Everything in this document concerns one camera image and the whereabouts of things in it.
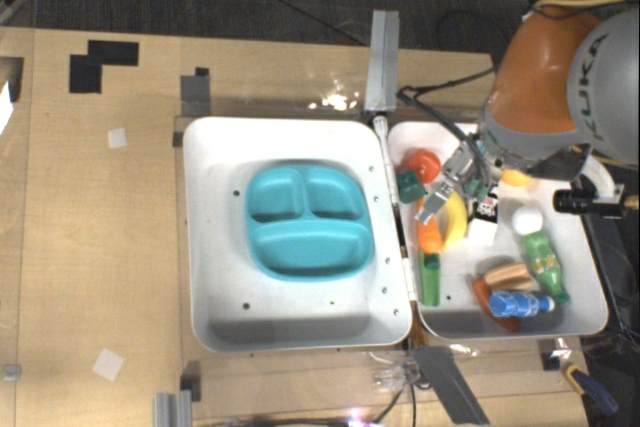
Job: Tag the yellow round toy fruit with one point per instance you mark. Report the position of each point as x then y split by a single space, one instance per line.
517 177

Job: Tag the black cylinder on white bracket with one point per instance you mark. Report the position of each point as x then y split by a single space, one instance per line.
575 201

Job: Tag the white plastic tray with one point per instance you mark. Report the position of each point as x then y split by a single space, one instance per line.
570 275
215 240

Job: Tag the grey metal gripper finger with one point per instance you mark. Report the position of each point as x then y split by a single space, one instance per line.
431 205

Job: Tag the green bottle with white cap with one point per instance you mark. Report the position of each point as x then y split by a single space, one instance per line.
540 260

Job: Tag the blue divided plate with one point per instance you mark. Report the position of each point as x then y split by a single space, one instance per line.
310 235

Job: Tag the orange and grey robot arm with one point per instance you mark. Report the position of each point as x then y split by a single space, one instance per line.
535 75

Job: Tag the blue bottle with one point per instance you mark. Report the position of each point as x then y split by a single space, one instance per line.
517 305

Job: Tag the tan hot dog bun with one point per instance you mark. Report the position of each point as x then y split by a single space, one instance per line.
507 276

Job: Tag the white carton with black print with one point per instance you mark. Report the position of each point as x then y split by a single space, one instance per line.
482 230

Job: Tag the yellow banana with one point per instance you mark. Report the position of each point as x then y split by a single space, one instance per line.
456 220

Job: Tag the orange carrot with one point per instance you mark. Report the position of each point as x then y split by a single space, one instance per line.
430 237

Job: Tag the orange round toy fruit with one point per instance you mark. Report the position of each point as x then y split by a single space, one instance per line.
422 162

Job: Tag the green rectangular carton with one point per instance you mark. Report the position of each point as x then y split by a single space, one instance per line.
430 280

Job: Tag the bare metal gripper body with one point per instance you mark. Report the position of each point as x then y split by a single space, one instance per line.
462 162

